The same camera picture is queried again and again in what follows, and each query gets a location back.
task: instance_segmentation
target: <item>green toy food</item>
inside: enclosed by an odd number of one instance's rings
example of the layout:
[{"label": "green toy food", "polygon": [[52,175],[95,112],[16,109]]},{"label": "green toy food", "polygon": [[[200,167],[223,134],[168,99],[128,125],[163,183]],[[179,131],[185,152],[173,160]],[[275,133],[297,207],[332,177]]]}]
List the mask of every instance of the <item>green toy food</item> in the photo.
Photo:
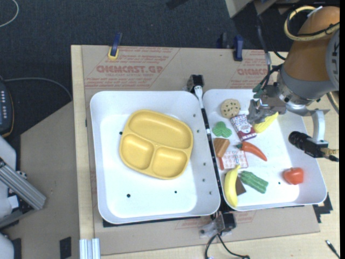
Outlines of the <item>green toy food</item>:
[{"label": "green toy food", "polygon": [[252,172],[242,171],[240,179],[244,184],[254,188],[256,191],[259,191],[262,194],[266,193],[268,182],[254,175]]},{"label": "green toy food", "polygon": [[232,134],[231,129],[227,128],[226,124],[222,121],[216,123],[215,127],[212,129],[212,132],[215,134],[215,136],[222,136],[224,138],[228,138]]}]

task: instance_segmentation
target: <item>yellow divided plate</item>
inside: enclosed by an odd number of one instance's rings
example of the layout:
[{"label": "yellow divided plate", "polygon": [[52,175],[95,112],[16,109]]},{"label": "yellow divided plate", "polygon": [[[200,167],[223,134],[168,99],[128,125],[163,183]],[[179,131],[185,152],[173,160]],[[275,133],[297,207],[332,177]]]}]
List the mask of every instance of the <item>yellow divided plate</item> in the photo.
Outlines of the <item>yellow divided plate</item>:
[{"label": "yellow divided plate", "polygon": [[160,179],[174,179],[187,167],[193,133],[184,122],[151,110],[134,112],[120,141],[120,157],[130,168]]}]

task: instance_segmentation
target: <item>dark carpet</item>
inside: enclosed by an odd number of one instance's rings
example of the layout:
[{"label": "dark carpet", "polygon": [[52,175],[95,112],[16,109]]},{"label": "dark carpet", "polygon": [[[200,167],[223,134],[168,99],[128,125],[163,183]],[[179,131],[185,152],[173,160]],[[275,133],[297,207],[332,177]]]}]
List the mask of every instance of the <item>dark carpet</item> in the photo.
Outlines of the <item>dark carpet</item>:
[{"label": "dark carpet", "polygon": [[[121,45],[216,48],[226,32],[240,34],[244,49],[261,49],[252,3],[230,18],[225,0],[15,0],[17,18],[0,27],[0,76],[4,80],[40,77],[72,92],[73,44],[111,45],[123,33]],[[301,0],[300,4],[340,6],[340,0]],[[0,0],[0,25],[16,13],[15,3]],[[286,14],[274,6],[261,15],[270,50],[289,51],[283,32]],[[49,81],[5,83],[15,109],[9,141],[64,106],[70,97]]]}]

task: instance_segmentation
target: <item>toy tomato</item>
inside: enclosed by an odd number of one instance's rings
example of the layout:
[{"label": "toy tomato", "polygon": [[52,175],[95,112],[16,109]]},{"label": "toy tomato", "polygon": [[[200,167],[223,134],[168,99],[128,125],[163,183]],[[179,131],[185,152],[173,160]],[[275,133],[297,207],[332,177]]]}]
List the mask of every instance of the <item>toy tomato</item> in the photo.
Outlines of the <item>toy tomato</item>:
[{"label": "toy tomato", "polygon": [[304,171],[302,168],[290,168],[283,173],[284,179],[293,185],[297,185],[303,182]]}]

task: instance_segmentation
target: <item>toy red pepper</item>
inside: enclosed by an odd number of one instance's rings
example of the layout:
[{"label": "toy red pepper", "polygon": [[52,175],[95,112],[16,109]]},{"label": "toy red pepper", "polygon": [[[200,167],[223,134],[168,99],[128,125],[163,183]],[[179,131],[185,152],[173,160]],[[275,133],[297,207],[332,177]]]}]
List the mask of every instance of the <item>toy red pepper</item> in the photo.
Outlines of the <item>toy red pepper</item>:
[{"label": "toy red pepper", "polygon": [[247,141],[243,141],[242,144],[237,145],[237,147],[244,152],[255,154],[256,156],[260,157],[262,160],[267,161],[267,157],[265,156],[265,154],[257,146]]},{"label": "toy red pepper", "polygon": [[303,182],[304,171],[300,167],[290,168],[283,172],[283,177],[288,183],[297,185]]}]

